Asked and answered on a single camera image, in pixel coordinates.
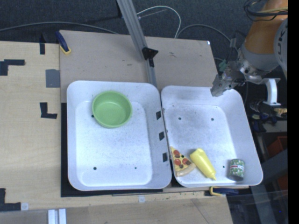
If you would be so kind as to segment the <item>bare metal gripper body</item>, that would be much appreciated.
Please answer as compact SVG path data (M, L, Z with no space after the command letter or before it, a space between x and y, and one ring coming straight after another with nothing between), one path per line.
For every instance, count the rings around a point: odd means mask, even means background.
M247 60L223 61L221 63L221 85L242 86L245 82L259 84L263 70L258 69Z

